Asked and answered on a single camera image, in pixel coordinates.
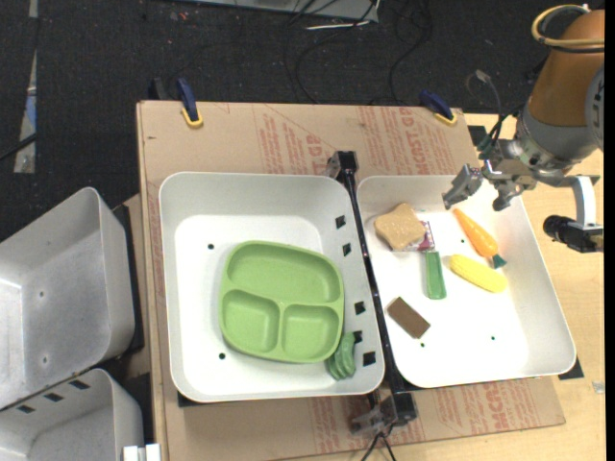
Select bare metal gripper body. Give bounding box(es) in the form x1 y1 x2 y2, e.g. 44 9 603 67
481 136 569 190

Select orange toy carrot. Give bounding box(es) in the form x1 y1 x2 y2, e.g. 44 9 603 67
452 206 508 270

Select pink and white packet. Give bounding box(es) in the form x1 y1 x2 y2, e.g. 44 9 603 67
406 219 438 254

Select tan toy bread slice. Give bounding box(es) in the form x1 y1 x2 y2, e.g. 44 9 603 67
373 202 429 253

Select yellow toy corn cob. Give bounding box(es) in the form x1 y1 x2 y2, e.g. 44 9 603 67
448 253 510 294

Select green toy celery stick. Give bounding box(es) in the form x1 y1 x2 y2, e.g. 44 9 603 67
422 249 449 302

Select thin black rod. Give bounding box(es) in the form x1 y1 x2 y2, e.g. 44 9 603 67
341 170 409 400

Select brown rectangular biscuit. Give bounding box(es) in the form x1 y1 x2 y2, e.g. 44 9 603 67
385 296 432 341

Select white plastic tray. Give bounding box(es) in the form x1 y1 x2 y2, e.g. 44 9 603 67
0 185 137 410
356 174 578 390
158 170 387 404
0 367 146 461

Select brown cardboard board red print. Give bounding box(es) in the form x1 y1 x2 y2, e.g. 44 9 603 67
135 99 568 461

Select green toy pea pods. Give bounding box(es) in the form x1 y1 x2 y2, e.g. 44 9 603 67
325 330 358 381

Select green divided plate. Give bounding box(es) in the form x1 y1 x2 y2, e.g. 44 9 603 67
217 239 347 366

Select black cylinder on white bracket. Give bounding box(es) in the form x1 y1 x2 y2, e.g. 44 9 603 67
542 174 604 255

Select black block with wires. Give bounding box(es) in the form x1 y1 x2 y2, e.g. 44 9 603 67
326 150 361 180
349 390 419 437

